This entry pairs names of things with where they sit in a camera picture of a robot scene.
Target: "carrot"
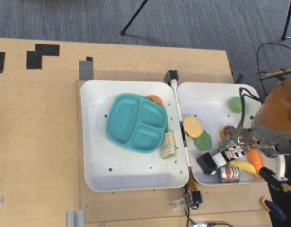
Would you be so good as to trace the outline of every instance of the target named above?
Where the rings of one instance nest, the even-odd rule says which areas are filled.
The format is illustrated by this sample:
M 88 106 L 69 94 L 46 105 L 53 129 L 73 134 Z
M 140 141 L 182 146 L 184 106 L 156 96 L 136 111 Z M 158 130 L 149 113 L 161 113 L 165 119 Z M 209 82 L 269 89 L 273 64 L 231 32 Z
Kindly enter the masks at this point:
M 248 151 L 248 156 L 251 164 L 254 165 L 257 173 L 259 173 L 260 169 L 263 167 L 259 151 L 257 149 L 250 149 Z

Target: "banana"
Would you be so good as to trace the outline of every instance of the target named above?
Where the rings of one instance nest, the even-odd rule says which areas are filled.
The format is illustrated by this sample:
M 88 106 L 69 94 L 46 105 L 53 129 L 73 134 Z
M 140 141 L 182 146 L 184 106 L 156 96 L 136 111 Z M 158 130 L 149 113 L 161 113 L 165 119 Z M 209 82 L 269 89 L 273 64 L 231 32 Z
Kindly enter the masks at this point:
M 256 169 L 253 164 L 247 161 L 232 161 L 228 164 L 229 167 L 238 167 L 241 171 L 246 171 L 259 178 L 260 175 L 256 172 Z

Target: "table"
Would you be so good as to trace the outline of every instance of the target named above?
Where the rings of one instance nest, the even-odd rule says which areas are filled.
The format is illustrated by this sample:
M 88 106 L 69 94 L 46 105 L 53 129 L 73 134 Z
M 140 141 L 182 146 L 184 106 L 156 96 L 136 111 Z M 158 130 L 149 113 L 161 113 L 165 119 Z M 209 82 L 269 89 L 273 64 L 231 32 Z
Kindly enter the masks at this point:
M 26 52 L 35 44 L 58 44 L 60 55 L 43 56 L 42 70 L 28 70 Z M 80 184 L 79 61 L 93 57 L 95 79 L 161 81 L 167 70 L 178 70 L 180 83 L 231 83 L 225 51 L 0 38 L 0 52 L 6 53 L 0 74 L 0 227 L 64 227 L 66 211 L 78 209 L 85 209 L 86 227 L 186 224 L 182 212 L 168 208 L 180 189 L 97 193 Z M 198 188 L 203 204 L 191 211 L 193 220 L 272 226 L 260 204 L 262 197 L 270 199 L 267 184 Z M 124 194 L 129 198 L 120 202 Z M 133 208 L 140 196 L 144 203 Z M 86 207 L 94 201 L 96 212 Z M 146 206 L 151 202 L 162 207 Z

